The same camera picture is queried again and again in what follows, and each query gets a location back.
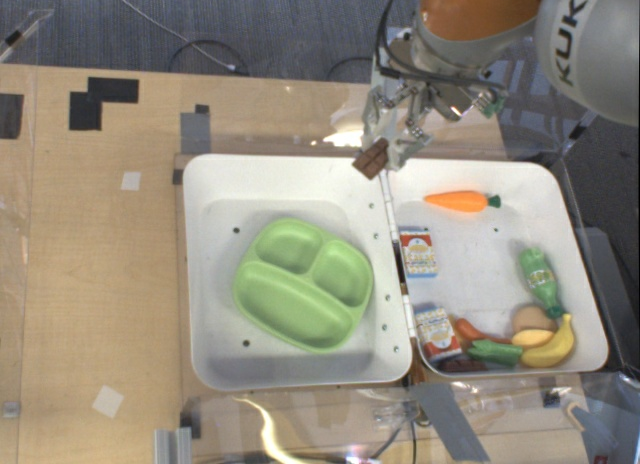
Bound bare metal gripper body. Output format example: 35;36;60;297
382;35;502;123

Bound brown chocolate bar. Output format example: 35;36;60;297
351;137;391;181
438;357;489;374

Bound orange carrot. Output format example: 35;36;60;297
423;189;503;215

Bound red and white carton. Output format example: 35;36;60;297
413;302;464;365
398;226;441;280

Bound white plastic tray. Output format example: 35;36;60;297
387;158;611;379
181;152;415;393

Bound green bottle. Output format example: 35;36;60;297
516;246;567;320

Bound green divided plate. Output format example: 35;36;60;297
230;217;376;355

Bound red sausage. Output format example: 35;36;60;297
453;317;513;346

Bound tan round bread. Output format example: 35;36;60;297
510;304;559;336

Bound green toy vegetable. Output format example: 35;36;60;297
466;338;524;369

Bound yellow oval toy food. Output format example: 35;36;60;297
510;327;557;350

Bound yellow banana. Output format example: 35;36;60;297
519;312;577;370

